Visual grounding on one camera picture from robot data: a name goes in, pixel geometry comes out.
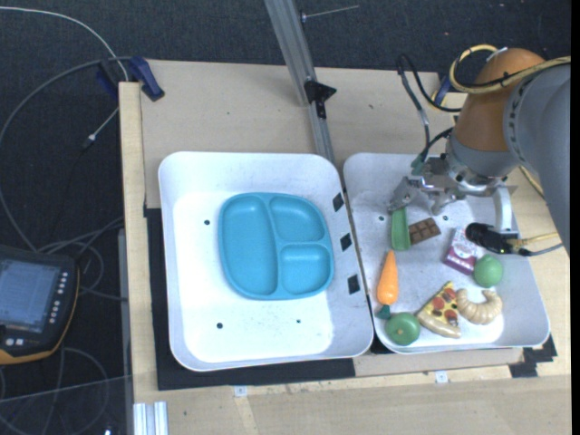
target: green fruit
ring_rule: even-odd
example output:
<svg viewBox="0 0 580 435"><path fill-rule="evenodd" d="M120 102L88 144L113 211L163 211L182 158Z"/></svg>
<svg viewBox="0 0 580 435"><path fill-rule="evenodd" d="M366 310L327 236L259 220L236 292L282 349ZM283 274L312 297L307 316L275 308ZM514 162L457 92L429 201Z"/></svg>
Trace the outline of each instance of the green fruit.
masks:
<svg viewBox="0 0 580 435"><path fill-rule="evenodd" d="M503 275L504 267L492 255L482 256L473 269L473 278L484 288L498 284Z"/></svg>
<svg viewBox="0 0 580 435"><path fill-rule="evenodd" d="M419 338L421 324L411 313L397 313L387 321L385 331L396 344L406 346Z"/></svg>

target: blue plate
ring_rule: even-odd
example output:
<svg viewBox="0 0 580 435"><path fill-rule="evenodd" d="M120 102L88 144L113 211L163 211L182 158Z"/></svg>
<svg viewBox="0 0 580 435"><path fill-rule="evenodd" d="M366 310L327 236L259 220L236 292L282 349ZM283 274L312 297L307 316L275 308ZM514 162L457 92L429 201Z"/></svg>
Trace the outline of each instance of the blue plate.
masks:
<svg viewBox="0 0 580 435"><path fill-rule="evenodd" d="M334 258L320 210L305 198L243 193L219 212L218 243L228 282L262 300L305 298L333 279Z"/></svg>

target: white tray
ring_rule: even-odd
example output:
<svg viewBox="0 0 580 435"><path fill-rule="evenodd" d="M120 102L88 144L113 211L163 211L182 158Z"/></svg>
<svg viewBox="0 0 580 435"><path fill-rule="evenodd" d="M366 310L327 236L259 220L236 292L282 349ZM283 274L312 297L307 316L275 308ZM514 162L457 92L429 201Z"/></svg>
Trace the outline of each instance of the white tray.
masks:
<svg viewBox="0 0 580 435"><path fill-rule="evenodd" d="M182 151L159 166L167 271L169 343L194 371L354 357L373 337L372 318L336 168L311 154ZM324 215L334 277L304 299L255 300L222 271L218 214L230 197L280 192L307 198ZM360 288L353 288L353 278Z"/></svg>
<svg viewBox="0 0 580 435"><path fill-rule="evenodd" d="M344 181L374 312L382 307L376 299L376 286L385 254L391 249L391 221L386 208L403 176L410 175L414 158L414 155L359 153L344 163ZM418 312L449 280L456 289L466 288L471 301L485 299L472 275L445 266L442 259L456 227L465 227L471 222L495 224L492 198L468 197L456 201L447 205L439 216L431 214L431 203L420 193L407 207L409 224L433 217L441 235L411 246L409 250L396 252L400 289L399 299L391 307L394 314ZM401 346L387 336L385 320L374 316L381 342L397 353L531 347L543 343L549 335L549 322L528 259L517 255L503 255L498 259L504 267L504 275L493 288L503 299L504 309L491 324L474 325L460 317L462 336L459 339L445 338L421 327L416 342Z"/></svg>

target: purple package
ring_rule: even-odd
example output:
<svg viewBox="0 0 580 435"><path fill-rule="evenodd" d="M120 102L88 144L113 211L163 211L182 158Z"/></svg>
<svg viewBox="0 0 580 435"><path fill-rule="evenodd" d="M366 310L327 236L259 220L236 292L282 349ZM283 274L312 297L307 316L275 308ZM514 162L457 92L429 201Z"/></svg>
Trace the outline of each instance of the purple package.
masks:
<svg viewBox="0 0 580 435"><path fill-rule="evenodd" d="M478 246L465 237L465 229L457 227L443 263L469 276L478 260Z"/></svg>

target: black floor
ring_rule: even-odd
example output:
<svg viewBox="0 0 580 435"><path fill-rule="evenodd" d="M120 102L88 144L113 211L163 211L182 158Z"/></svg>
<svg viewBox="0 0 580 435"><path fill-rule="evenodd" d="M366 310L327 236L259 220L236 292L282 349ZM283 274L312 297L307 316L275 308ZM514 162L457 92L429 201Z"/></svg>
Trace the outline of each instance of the black floor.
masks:
<svg viewBox="0 0 580 435"><path fill-rule="evenodd" d="M571 0L296 4L307 15L356 6L307 19L304 32L314 64L321 67L392 70L405 53L420 71L445 73L459 53L476 44L527 48L547 59L571 54ZM0 6L75 18L99 33L119 56L284 64L263 0L0 0ZM117 118L89 149L82 149L117 106L97 82L97 70L90 67L67 75L23 103L54 76L109 56L94 35L77 24L0 9L0 197L28 240L18 235L0 208L0 244L38 250L122 218ZM111 69L121 75L114 64ZM82 285L112 297L120 295L120 226L112 225L79 259ZM75 255L80 249L72 244L64 251ZM121 304L119 298L83 291L63 343L65 352L5 366L0 395L35 395L101 382L105 375L122 379ZM62 421L51 426L55 430L65 426L64 410L59 411L52 416ZM92 430L102 429L103 423L100 420ZM67 430L73 433L80 426ZM0 420L2 433L18 431Z"/></svg>

